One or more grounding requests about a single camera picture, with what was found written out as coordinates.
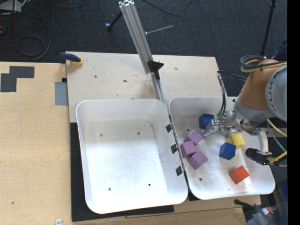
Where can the blue cube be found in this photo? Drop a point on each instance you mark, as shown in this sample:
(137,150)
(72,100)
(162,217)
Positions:
(205,121)
(227,151)

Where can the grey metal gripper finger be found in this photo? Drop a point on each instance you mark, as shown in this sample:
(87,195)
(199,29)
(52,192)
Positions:
(211,128)
(230,132)

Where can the white plastic tray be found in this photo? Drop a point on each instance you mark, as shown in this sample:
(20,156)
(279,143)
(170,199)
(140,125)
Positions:
(126,158)
(211,179)

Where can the orange cube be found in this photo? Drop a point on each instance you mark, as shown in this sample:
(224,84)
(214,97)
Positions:
(239,174)

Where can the yellow cube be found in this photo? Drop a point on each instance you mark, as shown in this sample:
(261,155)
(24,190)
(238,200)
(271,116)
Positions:
(237,140)

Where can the purple cube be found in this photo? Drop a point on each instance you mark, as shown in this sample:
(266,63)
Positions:
(197,159)
(194,137)
(188,149)

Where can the black cylinder on white bracket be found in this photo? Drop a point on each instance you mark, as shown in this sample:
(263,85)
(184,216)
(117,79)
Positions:
(257,155)

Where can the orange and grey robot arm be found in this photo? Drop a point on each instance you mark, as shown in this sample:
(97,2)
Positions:
(257,90)

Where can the pale wood board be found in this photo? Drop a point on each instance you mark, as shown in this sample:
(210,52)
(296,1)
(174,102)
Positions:
(112,78)

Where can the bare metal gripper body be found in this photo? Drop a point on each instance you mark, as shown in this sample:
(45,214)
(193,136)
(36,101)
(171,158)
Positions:
(230,122)

